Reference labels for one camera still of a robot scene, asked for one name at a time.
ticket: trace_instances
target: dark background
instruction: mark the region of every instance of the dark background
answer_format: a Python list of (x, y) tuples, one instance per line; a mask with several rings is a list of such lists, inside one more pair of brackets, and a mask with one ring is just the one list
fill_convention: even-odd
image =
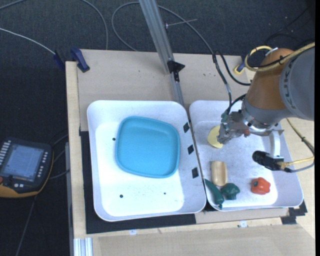
[[(63, 61), (71, 61), (70, 49), (106, 49), (101, 17), (81, 0), (25, 0), (12, 6), (0, 0), (0, 28), (31, 38)], [(223, 55), (244, 57), (254, 47), (296, 50), (315, 41), (315, 0), (159, 0), (191, 24), (211, 48)], [(132, 51), (112, 29), (114, 11), (125, 0), (90, 0), (105, 18), (108, 50)], [(161, 10), (169, 24), (180, 20)], [(118, 34), (138, 51), (154, 52), (144, 16), (138, 4), (120, 9), (114, 16)], [(200, 38), (185, 24), (170, 26), (168, 37), (174, 53), (210, 54)], [(24, 38), (0, 30), (0, 141), (11, 136), (54, 144), (68, 132), (65, 73), (53, 54)], [(64, 138), (54, 145), (64, 149)], [(56, 161), (52, 175), (65, 171), (65, 157)], [(0, 199), (0, 256), (15, 255), (34, 198)], [(20, 256), (69, 255), (66, 177), (48, 181), (37, 196)]]

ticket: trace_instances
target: red toy vegetable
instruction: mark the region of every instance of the red toy vegetable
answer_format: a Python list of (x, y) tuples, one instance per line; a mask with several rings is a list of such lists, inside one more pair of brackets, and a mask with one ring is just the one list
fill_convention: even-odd
[(265, 195), (270, 192), (271, 184), (262, 177), (255, 178), (251, 182), (251, 191), (255, 194)]

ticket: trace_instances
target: toy sink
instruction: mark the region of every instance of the toy sink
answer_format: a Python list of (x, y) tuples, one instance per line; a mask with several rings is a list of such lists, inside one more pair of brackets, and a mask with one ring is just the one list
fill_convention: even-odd
[(98, 100), (89, 105), (87, 119), (93, 204), (101, 219), (191, 214), (204, 208), (196, 147), (180, 104)]
[[(225, 200), (220, 208), (214, 203), (213, 195), (206, 187), (210, 205), (219, 211), (299, 206), (303, 200), (303, 192), (296, 173), (271, 171), (252, 160), (254, 151), (270, 152), (269, 137), (253, 134), (248, 137), (241, 136), (233, 138), (222, 148), (215, 148), (208, 143), (209, 132), (220, 125), (221, 114), (228, 105), (227, 101), (198, 100), (189, 108), (203, 177), (211, 181), (211, 162), (222, 161), (227, 167), (227, 182), (240, 188), (236, 200)], [(241, 103), (236, 103), (231, 111), (239, 109)], [(290, 162), (291, 157), (283, 134), (280, 136), (280, 145), (281, 155), (286, 162)], [(260, 195), (251, 192), (251, 181), (258, 177), (271, 183), (269, 193)]]

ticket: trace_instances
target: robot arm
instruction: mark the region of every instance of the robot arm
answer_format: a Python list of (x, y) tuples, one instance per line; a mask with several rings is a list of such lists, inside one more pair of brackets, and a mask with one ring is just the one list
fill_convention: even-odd
[[(293, 53), (289, 49), (270, 51), (261, 66), (267, 66)], [(297, 117), (315, 120), (315, 47), (299, 53), (283, 64), (266, 71), (256, 72), (241, 109), (223, 115), (217, 141), (228, 143), (231, 139), (250, 134), (270, 136), (274, 127), (284, 118)], [(255, 152), (253, 160), (276, 170), (280, 159), (265, 152)]]

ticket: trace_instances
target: white tray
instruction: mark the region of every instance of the white tray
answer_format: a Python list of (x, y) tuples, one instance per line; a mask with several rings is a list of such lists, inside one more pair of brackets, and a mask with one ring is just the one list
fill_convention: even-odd
[[(180, 136), (180, 159), (170, 177), (150, 178), (122, 170), (115, 159), (117, 132), (121, 121), (140, 116), (171, 124)], [(98, 100), (87, 109), (93, 204), (105, 221), (122, 221), (155, 216), (200, 212), (206, 204), (186, 110), (173, 101)]]
[[(211, 181), (211, 162), (223, 161), (227, 166), (228, 183), (234, 183), (240, 188), (236, 200), (225, 200), (222, 208), (214, 203), (213, 195), (206, 189), (210, 205), (219, 211), (299, 206), (303, 200), (303, 192), (296, 173), (271, 171), (252, 160), (254, 151), (270, 152), (269, 137), (241, 136), (233, 138), (222, 148), (214, 148), (208, 143), (210, 130), (220, 125), (221, 114), (228, 105), (227, 101), (198, 100), (189, 108), (203, 177)], [(239, 109), (241, 103), (236, 103), (231, 111)], [(286, 162), (291, 161), (283, 134), (280, 136), (280, 142), (281, 155)], [(271, 183), (270, 193), (259, 195), (251, 192), (251, 180), (258, 177), (263, 177)]]

